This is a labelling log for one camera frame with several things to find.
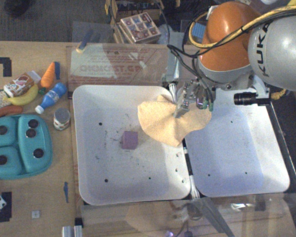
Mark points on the green divided plate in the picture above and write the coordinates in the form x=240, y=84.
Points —
x=17, y=144

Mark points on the yellow banana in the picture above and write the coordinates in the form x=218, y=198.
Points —
x=24, y=99

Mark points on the small can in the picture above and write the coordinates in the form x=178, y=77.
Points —
x=61, y=120

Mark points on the thin black and white rod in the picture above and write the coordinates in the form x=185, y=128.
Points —
x=191, y=179

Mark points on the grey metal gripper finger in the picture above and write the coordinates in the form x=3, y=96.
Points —
x=200, y=103
x=182, y=108

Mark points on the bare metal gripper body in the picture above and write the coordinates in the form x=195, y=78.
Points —
x=195, y=90

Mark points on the brown and white carton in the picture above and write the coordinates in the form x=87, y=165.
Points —
x=19, y=84

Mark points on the patterned box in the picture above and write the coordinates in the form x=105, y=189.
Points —
x=140, y=27

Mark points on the black cylinder on white bracket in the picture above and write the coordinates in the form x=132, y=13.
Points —
x=246, y=98

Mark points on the red sausage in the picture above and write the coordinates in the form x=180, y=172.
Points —
x=7, y=110

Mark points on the brown cardboard board red print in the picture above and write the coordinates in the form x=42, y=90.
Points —
x=74, y=80

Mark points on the yellow cloth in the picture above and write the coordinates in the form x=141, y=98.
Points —
x=162, y=122

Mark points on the purple cube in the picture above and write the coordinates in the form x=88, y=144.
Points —
x=129, y=140

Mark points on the orange carrot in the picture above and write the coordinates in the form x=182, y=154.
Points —
x=48, y=76

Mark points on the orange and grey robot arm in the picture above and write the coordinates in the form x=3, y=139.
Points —
x=227, y=36

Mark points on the blue bottle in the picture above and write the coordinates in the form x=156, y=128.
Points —
x=51, y=96

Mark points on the white plastic tray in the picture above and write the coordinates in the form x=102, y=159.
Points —
x=236, y=154
x=128, y=171

